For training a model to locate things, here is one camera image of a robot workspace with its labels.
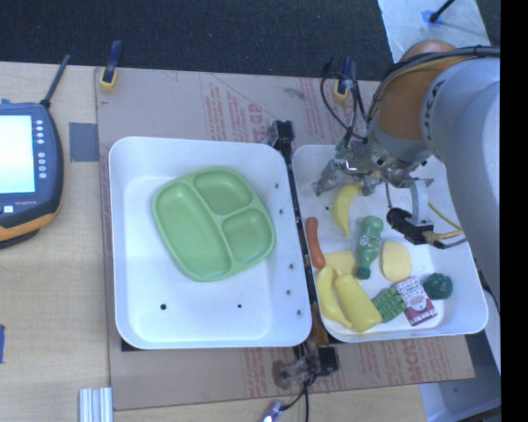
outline green bottle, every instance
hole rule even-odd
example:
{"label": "green bottle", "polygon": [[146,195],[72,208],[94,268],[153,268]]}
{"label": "green bottle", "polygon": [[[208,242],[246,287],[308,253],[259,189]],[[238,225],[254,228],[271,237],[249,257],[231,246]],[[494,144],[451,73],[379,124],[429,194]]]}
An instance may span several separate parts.
{"label": "green bottle", "polygon": [[371,275],[370,265],[378,257],[383,228],[383,221],[375,215],[368,215],[362,220],[362,230],[356,247],[358,257],[356,277],[361,280],[367,280]]}

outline brown cardboard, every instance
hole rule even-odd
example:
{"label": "brown cardboard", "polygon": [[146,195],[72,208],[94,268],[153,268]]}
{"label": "brown cardboard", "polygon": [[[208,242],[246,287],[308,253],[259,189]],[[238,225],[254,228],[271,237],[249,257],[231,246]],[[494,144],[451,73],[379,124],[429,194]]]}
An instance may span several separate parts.
{"label": "brown cardboard", "polygon": [[[317,78],[119,69],[115,86],[95,87],[99,132],[109,361],[114,408],[194,404],[293,395],[280,388],[273,365],[295,360],[291,348],[123,351],[114,321],[113,257],[107,156],[129,135],[260,142],[274,120],[291,120],[294,151],[335,144],[344,132],[328,113]],[[326,83],[330,95],[333,83]],[[360,82],[364,102],[377,83]],[[351,104],[335,111],[349,120]],[[337,344],[341,368],[310,392],[331,392],[474,377],[463,336]]]}

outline blue mark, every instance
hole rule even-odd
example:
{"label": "blue mark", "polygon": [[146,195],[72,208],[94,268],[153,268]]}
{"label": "blue mark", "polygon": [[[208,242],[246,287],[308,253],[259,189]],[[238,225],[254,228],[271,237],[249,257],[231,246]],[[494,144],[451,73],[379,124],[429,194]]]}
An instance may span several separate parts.
{"label": "blue mark", "polygon": [[0,364],[4,364],[4,342],[6,340],[6,336],[4,334],[5,329],[6,327],[0,324]]}
{"label": "blue mark", "polygon": [[424,20],[426,22],[426,24],[429,26],[429,28],[432,28],[432,27],[438,28],[438,26],[443,24],[444,22],[442,21],[440,16],[438,16],[438,18],[436,19],[435,23],[430,22],[430,16],[432,14],[434,14],[434,11],[425,11],[425,12],[423,12],[422,13],[422,20]]}

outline black antenna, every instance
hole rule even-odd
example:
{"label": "black antenna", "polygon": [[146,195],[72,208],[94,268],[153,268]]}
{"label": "black antenna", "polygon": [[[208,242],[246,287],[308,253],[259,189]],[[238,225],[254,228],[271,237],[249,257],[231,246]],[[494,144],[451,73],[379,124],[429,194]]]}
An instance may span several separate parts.
{"label": "black antenna", "polygon": [[55,79],[53,80],[53,83],[51,83],[51,87],[49,88],[49,91],[47,92],[47,95],[45,98],[40,102],[41,105],[45,106],[46,108],[49,108],[51,106],[51,98],[53,97],[53,92],[55,92],[56,86],[59,84],[59,81],[61,81],[62,73],[64,72],[64,68],[67,67],[67,64],[69,63],[70,55],[65,55],[62,59],[61,65],[59,66],[59,69],[56,72]]}

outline white tray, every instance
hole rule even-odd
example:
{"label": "white tray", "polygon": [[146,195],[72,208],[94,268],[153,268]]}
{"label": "white tray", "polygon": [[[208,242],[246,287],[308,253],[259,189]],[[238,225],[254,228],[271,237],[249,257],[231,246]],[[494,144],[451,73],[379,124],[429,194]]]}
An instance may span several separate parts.
{"label": "white tray", "polygon": [[[199,282],[174,263],[151,212],[164,183],[210,166],[253,187],[275,248],[229,278]],[[127,137],[109,153],[115,322],[141,349],[294,346],[311,330],[309,295],[285,162],[268,145]]]}
{"label": "white tray", "polygon": [[[446,300],[433,301],[438,315],[415,327],[409,324],[404,314],[401,314],[389,323],[378,324],[359,334],[345,328],[342,324],[322,317],[327,331],[334,338],[343,342],[363,342],[468,334],[485,328],[488,319],[488,307],[469,245],[463,243],[447,250],[438,250],[426,244],[412,245],[409,243],[386,222],[388,205],[385,197],[385,186],[379,186],[376,192],[368,197],[360,194],[352,201],[349,209],[349,221],[353,234],[349,237],[342,235],[341,228],[335,224],[328,210],[332,206],[336,189],[325,191],[318,197],[312,187],[313,182],[320,178],[320,173],[328,161],[334,157],[334,149],[334,145],[307,145],[297,149],[293,156],[293,171],[301,216],[304,220],[310,216],[318,218],[321,250],[323,252],[346,249],[354,251],[359,234],[359,221],[366,215],[376,215],[385,224],[381,235],[382,241],[399,241],[407,246],[413,266],[411,274],[418,276],[421,281],[434,272],[449,275],[453,282],[453,292]],[[451,204],[444,166],[432,157],[426,166],[419,168],[413,175],[418,178],[435,179],[428,187],[429,201],[442,214],[453,221],[457,221],[456,213]],[[351,181],[350,177],[346,177],[346,179],[348,182]],[[398,190],[391,187],[390,195],[394,207],[411,211],[412,199],[409,190]],[[429,217],[435,224],[435,232],[454,230],[435,213],[430,212]],[[386,280],[380,272],[378,260],[371,265],[371,277],[362,280],[362,287],[370,298],[373,298],[381,289],[391,285],[392,283]]]}

